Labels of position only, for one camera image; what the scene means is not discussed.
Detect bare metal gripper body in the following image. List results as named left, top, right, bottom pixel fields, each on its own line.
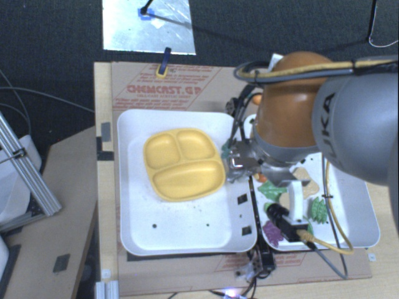
left=221, top=138, right=300, bottom=187

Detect green toy lettuce leaf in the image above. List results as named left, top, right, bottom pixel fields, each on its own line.
left=256, top=180, right=288, bottom=204

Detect thin black and white rod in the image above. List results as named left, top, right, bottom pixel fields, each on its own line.
left=248, top=175, right=266, bottom=255

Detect yellow divided plate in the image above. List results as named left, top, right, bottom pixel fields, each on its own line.
left=142, top=128, right=227, bottom=203

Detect beige toy bread slice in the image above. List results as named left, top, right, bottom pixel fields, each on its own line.
left=292, top=166, right=320, bottom=199

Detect purple toy grapes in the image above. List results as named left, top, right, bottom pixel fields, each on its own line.
left=262, top=221, right=285, bottom=248

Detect white plastic tray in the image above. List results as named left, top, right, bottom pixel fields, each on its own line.
left=242, top=113, right=382, bottom=250
left=116, top=108, right=258, bottom=257

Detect brown cardboard board red print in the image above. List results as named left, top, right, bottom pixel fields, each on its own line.
left=93, top=61, right=373, bottom=297

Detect green toy pea pod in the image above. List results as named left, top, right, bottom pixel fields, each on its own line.
left=310, top=196, right=328, bottom=225

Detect black block with thin wires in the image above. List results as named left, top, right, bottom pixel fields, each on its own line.
left=225, top=95, right=248, bottom=118
left=257, top=249, right=277, bottom=272

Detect black cylinder on white bracket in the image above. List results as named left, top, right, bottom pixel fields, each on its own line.
left=264, top=180, right=310, bottom=243

